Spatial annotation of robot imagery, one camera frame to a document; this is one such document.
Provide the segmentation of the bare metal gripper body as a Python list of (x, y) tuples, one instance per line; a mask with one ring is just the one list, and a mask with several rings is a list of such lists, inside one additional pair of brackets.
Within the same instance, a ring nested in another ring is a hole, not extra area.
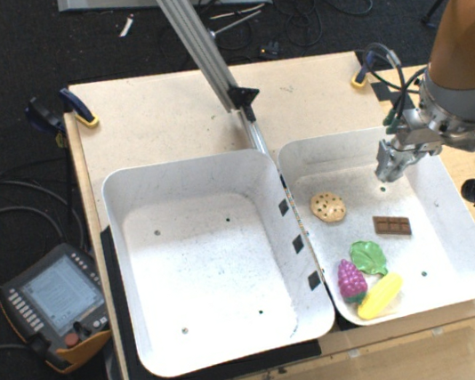
[(389, 132), (395, 136), (391, 147), (414, 156), (437, 155), (444, 145), (459, 150), (471, 150), (475, 145), (475, 121), (450, 114), (439, 106), (404, 110), (391, 121)]

